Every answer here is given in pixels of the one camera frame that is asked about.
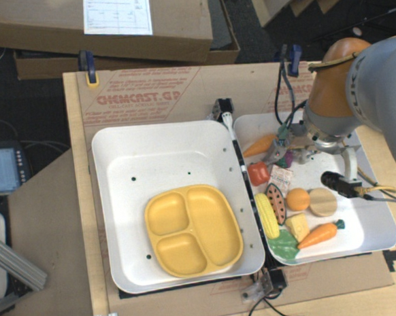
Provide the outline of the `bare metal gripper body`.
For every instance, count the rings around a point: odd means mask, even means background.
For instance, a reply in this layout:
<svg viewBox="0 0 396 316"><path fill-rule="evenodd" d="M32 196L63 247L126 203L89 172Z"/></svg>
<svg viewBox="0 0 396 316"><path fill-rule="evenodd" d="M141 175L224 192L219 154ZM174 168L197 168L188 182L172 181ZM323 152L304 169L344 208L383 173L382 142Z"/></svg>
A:
<svg viewBox="0 0 396 316"><path fill-rule="evenodd" d="M327 135L322 132L304 133L301 135L292 134L288 137L288 150L290 150L294 156L295 149L314 147L317 150L317 154L325 153L337 155L341 153L343 140L344 136Z"/></svg>

